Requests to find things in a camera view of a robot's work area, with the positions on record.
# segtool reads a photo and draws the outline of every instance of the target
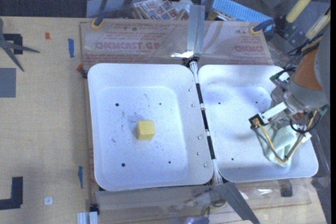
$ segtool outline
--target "wooden table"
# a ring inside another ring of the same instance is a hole
[[[77,213],[87,212],[91,203],[85,79],[76,71],[81,63],[80,23],[91,20],[2,19],[4,33],[21,34],[24,45],[40,54],[18,55],[22,72],[0,51],[0,68],[16,68],[16,97],[0,98],[0,199],[11,196],[12,177],[23,177],[24,193],[20,209],[0,211],[0,223],[77,223]],[[73,58],[68,39],[75,44]],[[311,185],[308,192],[310,204],[259,209],[255,214],[261,223],[325,223]],[[48,196],[52,205],[44,205]],[[227,216],[211,215],[211,223],[225,223]]]

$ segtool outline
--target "yellow block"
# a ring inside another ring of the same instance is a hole
[[[155,134],[153,121],[138,121],[136,125],[136,137],[138,140],[150,140]]]

